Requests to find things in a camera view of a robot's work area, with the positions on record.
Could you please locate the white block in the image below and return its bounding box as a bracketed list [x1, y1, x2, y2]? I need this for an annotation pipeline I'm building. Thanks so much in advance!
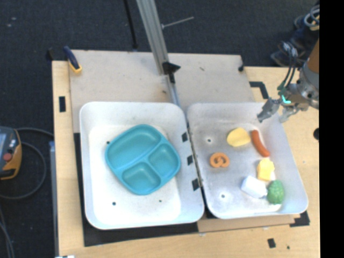
[240, 175, 268, 199]

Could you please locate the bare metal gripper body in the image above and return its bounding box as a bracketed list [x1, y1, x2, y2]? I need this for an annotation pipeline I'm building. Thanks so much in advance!
[286, 83, 320, 111]

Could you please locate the orange toy pretzel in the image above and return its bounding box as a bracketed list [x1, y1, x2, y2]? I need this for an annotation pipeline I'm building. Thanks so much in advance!
[209, 152, 231, 169]

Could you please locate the blue divided plate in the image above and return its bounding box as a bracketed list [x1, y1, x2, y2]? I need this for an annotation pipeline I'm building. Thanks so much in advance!
[104, 124, 182, 196]

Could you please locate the orange toy sausage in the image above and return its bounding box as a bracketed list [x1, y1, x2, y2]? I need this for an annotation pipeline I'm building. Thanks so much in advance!
[250, 129, 271, 158]

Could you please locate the yellow toy chip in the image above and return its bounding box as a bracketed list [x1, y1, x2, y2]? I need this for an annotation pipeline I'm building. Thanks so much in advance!
[226, 127, 252, 148]

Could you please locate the thin black and white rod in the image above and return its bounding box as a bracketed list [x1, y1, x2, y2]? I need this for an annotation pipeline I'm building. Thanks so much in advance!
[167, 74, 205, 192]

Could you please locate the pale wood board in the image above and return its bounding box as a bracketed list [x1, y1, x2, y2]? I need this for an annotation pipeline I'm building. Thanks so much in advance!
[68, 49, 302, 233]

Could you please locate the white plastic tray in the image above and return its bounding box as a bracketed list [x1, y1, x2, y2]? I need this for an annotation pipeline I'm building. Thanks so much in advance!
[185, 102, 310, 220]
[78, 101, 206, 231]

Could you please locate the green toy broccoli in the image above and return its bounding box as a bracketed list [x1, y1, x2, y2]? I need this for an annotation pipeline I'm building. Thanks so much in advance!
[266, 179, 285, 205]

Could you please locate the yellow toy cheese slice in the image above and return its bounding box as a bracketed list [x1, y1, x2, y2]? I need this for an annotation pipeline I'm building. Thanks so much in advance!
[256, 157, 276, 182]

